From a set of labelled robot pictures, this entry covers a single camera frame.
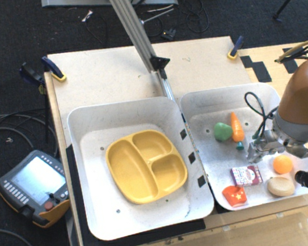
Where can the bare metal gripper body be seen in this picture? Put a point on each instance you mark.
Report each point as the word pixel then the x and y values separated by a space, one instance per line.
pixel 272 146

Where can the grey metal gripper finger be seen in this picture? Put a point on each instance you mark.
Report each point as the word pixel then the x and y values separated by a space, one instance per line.
pixel 251 153
pixel 260 156

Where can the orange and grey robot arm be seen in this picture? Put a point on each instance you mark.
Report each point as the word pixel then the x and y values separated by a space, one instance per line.
pixel 299 97

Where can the orange toy fruit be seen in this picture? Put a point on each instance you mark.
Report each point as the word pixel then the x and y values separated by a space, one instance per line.
pixel 282 164

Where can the pink and white carton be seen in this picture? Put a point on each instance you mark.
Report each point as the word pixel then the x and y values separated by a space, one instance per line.
pixel 246 176

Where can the orange toy carrot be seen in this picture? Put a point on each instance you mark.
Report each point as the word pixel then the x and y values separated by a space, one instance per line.
pixel 237 128

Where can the green rounded toy vegetable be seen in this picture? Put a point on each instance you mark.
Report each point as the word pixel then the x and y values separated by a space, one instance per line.
pixel 222 132

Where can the beige round biscuit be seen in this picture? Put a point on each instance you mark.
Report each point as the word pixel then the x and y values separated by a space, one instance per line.
pixel 281 186

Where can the red packet with yellow stars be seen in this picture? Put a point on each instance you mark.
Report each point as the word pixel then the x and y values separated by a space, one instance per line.
pixel 235 196

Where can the thin black and white rod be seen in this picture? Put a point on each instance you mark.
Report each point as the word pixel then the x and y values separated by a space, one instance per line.
pixel 194 148

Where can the white plastic tray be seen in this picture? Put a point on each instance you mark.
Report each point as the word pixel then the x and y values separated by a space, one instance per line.
pixel 219 101
pixel 103 207

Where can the yellow divided plate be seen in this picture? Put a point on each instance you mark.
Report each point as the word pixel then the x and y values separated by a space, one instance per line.
pixel 137 167

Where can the pale flat board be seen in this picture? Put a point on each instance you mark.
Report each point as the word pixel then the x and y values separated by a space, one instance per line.
pixel 101 78

